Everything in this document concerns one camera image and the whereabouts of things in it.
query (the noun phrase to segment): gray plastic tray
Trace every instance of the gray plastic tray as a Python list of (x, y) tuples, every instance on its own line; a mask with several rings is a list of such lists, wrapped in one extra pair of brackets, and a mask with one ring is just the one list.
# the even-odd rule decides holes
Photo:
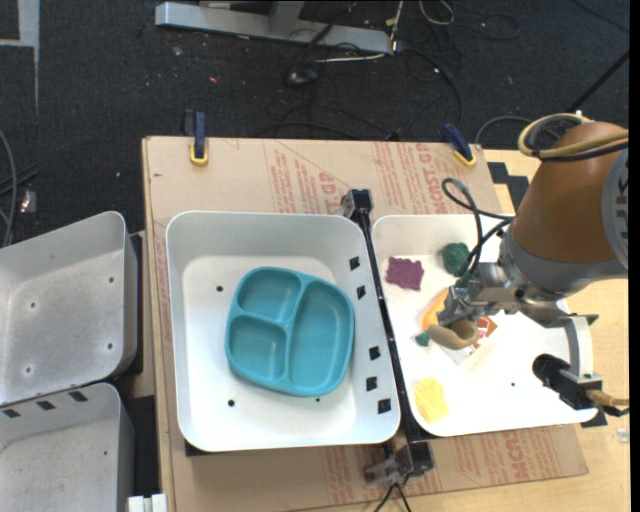
[(0, 406), (127, 369), (137, 349), (137, 273), (117, 212), (0, 250)]
[(133, 427), (99, 383), (0, 409), (0, 511), (123, 512)]

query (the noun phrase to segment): green object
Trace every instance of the green object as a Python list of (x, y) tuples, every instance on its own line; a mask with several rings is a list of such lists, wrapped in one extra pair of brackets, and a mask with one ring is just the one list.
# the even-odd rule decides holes
[(447, 244), (442, 250), (445, 270), (455, 277), (462, 276), (467, 270), (469, 252), (467, 245), (462, 242)]
[(416, 336), (416, 342), (421, 347), (428, 347), (430, 341), (431, 341), (431, 336), (429, 336), (429, 333), (427, 331), (424, 331), (421, 334), (418, 334)]

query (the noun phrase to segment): teal object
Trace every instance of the teal object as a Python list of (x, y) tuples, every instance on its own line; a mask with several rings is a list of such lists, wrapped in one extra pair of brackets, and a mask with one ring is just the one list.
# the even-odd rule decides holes
[(344, 379), (354, 334), (353, 306), (340, 288), (302, 272), (260, 267), (236, 289), (225, 352), (231, 368), (249, 381), (318, 397)]

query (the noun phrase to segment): cardboard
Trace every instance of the cardboard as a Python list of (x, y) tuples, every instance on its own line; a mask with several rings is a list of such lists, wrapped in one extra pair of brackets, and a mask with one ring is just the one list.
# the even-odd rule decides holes
[[(363, 510), (348, 505), (378, 502), (386, 492), (364, 480), (364, 470), (384, 458), (378, 446), (185, 454), (175, 410), (167, 223), (187, 210), (336, 213), (350, 188), (371, 190), (377, 216), (465, 213), (442, 194), (445, 177), (463, 181), (480, 208), (499, 211), (484, 154), (474, 148), (478, 163), (466, 168), (447, 144), (209, 139), (209, 162), (196, 167), (189, 162), (189, 142), (186, 137), (149, 137), (142, 145), (150, 271), (155, 276), (151, 294), (161, 482), (170, 509), (281, 512), (346, 505), (345, 510)], [(402, 443), (400, 433), (395, 442)], [(587, 473), (573, 426), (442, 438), (431, 447), (436, 468), (411, 479), (405, 495)], [(493, 510), (487, 507), (477, 510)], [(465, 509), (472, 510), (468, 504)]]

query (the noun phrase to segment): white tray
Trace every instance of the white tray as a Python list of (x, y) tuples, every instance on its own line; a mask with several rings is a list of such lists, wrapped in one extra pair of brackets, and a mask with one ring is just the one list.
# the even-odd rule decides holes
[(126, 370), (137, 349), (137, 273), (117, 212), (0, 250), (0, 406)]
[[(190, 444), (219, 452), (379, 443), (395, 434), (393, 369), (357, 225), (332, 215), (185, 212), (166, 236), (178, 422)], [(242, 277), (263, 266), (312, 274), (352, 301), (351, 365), (333, 392), (294, 397), (231, 371), (224, 350), (231, 299)]]
[(4, 407), (0, 510), (124, 512), (133, 447), (133, 427), (110, 384)]
[[(495, 221), (483, 224), (486, 232)], [(425, 348), (415, 341), (424, 311), (456, 280), (444, 269), (438, 251), (452, 242), (464, 242), (470, 249), (475, 246), (472, 215), (383, 217), (375, 223), (372, 238), (411, 409), (422, 428), (437, 436), (454, 436), (579, 423), (595, 416), (596, 409), (575, 411), (566, 405), (533, 374), (533, 361), (540, 354), (568, 361), (563, 329), (545, 329), (521, 313), (500, 313), (493, 317), (498, 328), (461, 364), (435, 342)], [(497, 237), (485, 244), (482, 261), (496, 261), (498, 245)], [(391, 257), (422, 263), (420, 291), (385, 281)], [(435, 377), (443, 385), (450, 411), (431, 423), (419, 412), (414, 396), (425, 377)]]

